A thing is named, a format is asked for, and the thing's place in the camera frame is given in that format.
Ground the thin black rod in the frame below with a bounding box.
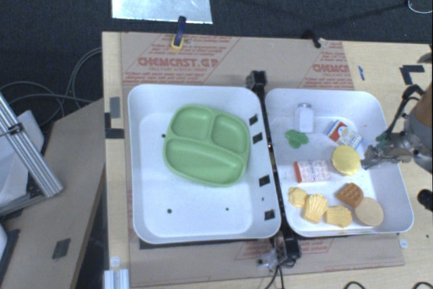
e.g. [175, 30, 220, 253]
[256, 84, 294, 242]

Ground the orange and white carton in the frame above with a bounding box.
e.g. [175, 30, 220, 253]
[325, 119, 364, 150]

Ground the orange and white packet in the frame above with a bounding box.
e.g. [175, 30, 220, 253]
[293, 159, 332, 184]

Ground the green divided plate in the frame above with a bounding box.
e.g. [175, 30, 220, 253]
[162, 104, 252, 188]

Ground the yellow ridged toy chip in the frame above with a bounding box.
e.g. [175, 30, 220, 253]
[301, 193, 329, 225]
[323, 205, 354, 229]
[288, 186, 309, 208]

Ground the brown cardboard board, red print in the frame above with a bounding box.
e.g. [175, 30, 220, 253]
[120, 31, 406, 279]

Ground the green toy broccoli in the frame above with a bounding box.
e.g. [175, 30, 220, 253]
[284, 129, 310, 150]

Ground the yellow round toy burger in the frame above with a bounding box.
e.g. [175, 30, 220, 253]
[331, 144, 362, 177]

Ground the white plastic tray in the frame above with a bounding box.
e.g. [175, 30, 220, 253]
[264, 87, 415, 238]
[127, 83, 283, 245]

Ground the tan round toy biscuit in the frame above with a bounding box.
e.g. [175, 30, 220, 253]
[353, 196, 385, 227]

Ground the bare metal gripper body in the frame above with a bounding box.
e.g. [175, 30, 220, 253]
[379, 135, 424, 165]

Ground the brown toy waffle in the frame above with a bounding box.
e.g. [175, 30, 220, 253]
[335, 182, 365, 208]

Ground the white bottle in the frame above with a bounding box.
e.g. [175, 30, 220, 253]
[294, 102, 315, 134]

